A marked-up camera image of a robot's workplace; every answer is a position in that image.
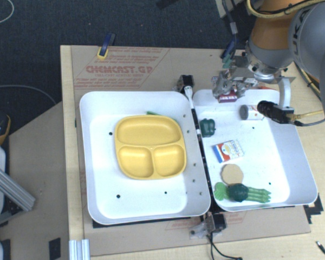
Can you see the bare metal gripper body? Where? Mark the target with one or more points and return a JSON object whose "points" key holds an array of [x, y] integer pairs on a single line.
{"points": [[262, 74]]}

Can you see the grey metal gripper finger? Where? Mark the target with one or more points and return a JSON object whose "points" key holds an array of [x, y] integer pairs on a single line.
{"points": [[220, 84], [241, 88]]}

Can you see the dark red small carton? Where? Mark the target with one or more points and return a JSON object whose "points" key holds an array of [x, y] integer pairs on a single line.
{"points": [[227, 97]]}

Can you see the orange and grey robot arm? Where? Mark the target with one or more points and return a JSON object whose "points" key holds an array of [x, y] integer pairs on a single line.
{"points": [[270, 34]]}

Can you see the orange carrot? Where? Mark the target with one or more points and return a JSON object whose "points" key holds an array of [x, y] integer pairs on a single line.
{"points": [[265, 87]]}

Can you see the white can with grey lid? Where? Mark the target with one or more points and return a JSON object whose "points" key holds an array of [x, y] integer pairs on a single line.
{"points": [[249, 112]]}

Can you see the dark green bell pepper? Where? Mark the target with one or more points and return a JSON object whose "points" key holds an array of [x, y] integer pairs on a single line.
{"points": [[207, 127]]}

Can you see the thin black and white rod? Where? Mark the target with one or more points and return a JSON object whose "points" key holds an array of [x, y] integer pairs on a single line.
{"points": [[198, 130]]}

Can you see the white orange and blue carton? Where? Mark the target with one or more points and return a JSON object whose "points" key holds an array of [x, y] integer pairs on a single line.
{"points": [[228, 150]]}

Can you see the white plastic tray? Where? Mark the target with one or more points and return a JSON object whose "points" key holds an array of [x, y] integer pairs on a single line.
{"points": [[270, 156], [140, 199]]}

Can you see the yellow divided plate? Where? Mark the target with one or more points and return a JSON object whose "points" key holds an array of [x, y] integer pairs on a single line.
{"points": [[149, 130]]}

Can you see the tan round biscuit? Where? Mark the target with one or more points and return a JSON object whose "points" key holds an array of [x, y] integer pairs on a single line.
{"points": [[232, 174]]}

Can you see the brown cardboard board red print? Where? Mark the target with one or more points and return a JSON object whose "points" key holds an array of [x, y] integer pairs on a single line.
{"points": [[119, 69]]}

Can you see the dark green broccoli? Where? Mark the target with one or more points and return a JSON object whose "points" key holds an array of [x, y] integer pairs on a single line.
{"points": [[238, 192]]}

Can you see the light green leaf vegetable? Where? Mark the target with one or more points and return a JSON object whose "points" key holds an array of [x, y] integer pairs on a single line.
{"points": [[220, 191]]}

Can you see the green asparagus bundle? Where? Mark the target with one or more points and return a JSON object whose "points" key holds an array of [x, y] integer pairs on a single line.
{"points": [[260, 195]]}

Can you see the black cylinder on white bracket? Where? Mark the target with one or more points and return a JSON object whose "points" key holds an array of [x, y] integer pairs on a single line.
{"points": [[273, 111]]}

